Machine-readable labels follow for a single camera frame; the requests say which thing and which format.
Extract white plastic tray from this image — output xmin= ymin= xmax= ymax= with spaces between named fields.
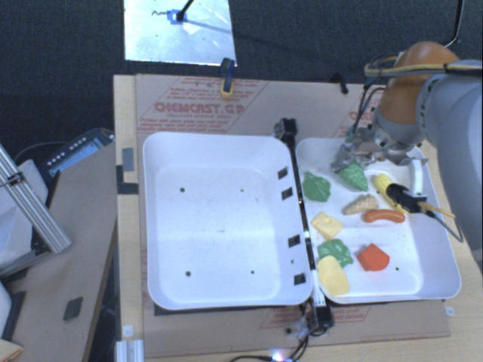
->
xmin=142 ymin=130 xmax=315 ymax=311
xmin=295 ymin=137 xmax=463 ymax=305

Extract green grapes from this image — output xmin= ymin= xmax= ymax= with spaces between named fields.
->
xmin=337 ymin=161 xmax=369 ymax=192

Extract beige croissant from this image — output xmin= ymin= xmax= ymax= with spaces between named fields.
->
xmin=342 ymin=193 xmax=380 ymax=216

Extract yellow rounded chip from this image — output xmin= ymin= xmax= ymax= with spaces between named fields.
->
xmin=316 ymin=255 xmax=350 ymax=297

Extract brown cardboard board red print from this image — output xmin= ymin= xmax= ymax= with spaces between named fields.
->
xmin=134 ymin=73 xmax=452 ymax=358

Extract orange wedge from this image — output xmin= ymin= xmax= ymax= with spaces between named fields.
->
xmin=356 ymin=242 xmax=391 ymax=272

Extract yellow cheese wedge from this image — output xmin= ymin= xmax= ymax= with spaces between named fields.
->
xmin=309 ymin=211 xmax=345 ymax=241

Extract thin black and white rod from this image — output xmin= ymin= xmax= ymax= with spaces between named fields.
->
xmin=285 ymin=133 xmax=324 ymax=316

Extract green lettuce leaf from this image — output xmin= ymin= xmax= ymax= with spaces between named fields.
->
xmin=316 ymin=238 xmax=355 ymax=269
xmin=301 ymin=170 xmax=332 ymax=204

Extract yellow corn cob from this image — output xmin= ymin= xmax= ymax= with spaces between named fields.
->
xmin=374 ymin=173 xmax=411 ymax=215

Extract orange sausage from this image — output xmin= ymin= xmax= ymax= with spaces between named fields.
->
xmin=363 ymin=208 xmax=406 ymax=225

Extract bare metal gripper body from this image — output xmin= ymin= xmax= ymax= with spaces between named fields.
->
xmin=344 ymin=126 xmax=416 ymax=164

